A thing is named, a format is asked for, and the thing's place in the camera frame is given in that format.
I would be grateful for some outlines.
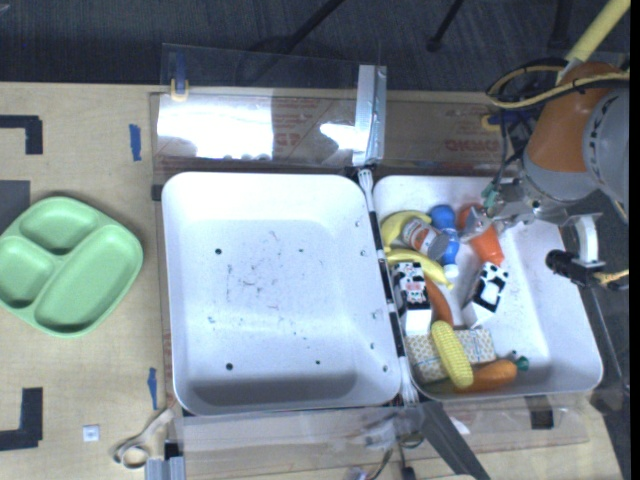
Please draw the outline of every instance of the red object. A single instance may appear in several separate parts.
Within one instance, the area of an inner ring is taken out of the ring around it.
[[[465,208],[458,214],[458,228],[464,228],[470,208]],[[483,263],[489,261],[499,267],[504,261],[504,253],[493,224],[484,233],[469,240],[469,243]]]

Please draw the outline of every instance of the orange object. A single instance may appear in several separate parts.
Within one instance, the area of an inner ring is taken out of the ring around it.
[[[585,62],[570,70],[560,83],[619,72],[604,62]],[[531,161],[550,171],[586,172],[582,134],[593,109],[609,91],[611,89],[585,89],[547,103],[527,144],[526,153]]]
[[[427,295],[429,295],[429,301],[431,302],[431,308],[434,313],[434,321],[443,320],[453,327],[453,315],[451,314],[451,306],[445,299],[444,295],[440,291],[440,288],[436,286],[428,277],[424,278],[427,285]]]
[[[470,209],[467,207],[458,214],[458,228],[464,228]],[[484,233],[469,240],[469,243],[482,263],[491,262],[499,267],[504,261],[502,246],[493,224]]]
[[[466,388],[455,388],[457,393],[491,391],[513,382],[518,366],[508,359],[498,359],[473,372],[473,383]]]

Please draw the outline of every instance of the yellow tube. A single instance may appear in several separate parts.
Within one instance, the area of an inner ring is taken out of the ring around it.
[[[620,18],[629,10],[631,0],[609,0],[602,8],[596,19],[582,34],[565,59],[571,62],[573,59],[586,61],[600,46],[600,43],[611,32]]]

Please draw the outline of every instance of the wooden table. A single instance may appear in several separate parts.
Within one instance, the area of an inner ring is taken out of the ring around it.
[[[78,339],[48,336],[0,311],[0,429],[18,427],[22,388],[44,390],[44,432],[37,448],[0,452],[0,478],[142,479],[143,470],[116,464],[111,448],[139,433],[153,417],[147,386],[158,372],[165,402],[156,213],[152,180],[149,96],[157,86],[0,84],[0,114],[37,115],[44,154],[25,155],[24,130],[0,129],[0,179],[29,180],[31,202],[64,194],[117,219],[141,240],[145,261],[124,300],[95,331]],[[141,132],[134,161],[129,125]],[[620,471],[601,416],[583,406],[588,441],[556,447],[480,453],[492,478],[613,479]],[[100,439],[84,442],[84,425]],[[151,443],[162,453],[162,435]],[[439,458],[412,464],[419,478],[451,475]],[[340,479],[344,470],[279,475]],[[399,478],[387,468],[381,479]]]

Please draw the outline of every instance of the white cap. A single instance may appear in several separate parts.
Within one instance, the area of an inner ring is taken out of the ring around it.
[[[444,275],[449,281],[451,281],[452,279],[455,279],[460,274],[460,269],[458,268],[458,265],[456,265],[455,263],[451,263],[450,265],[445,265],[443,268],[444,268]]]

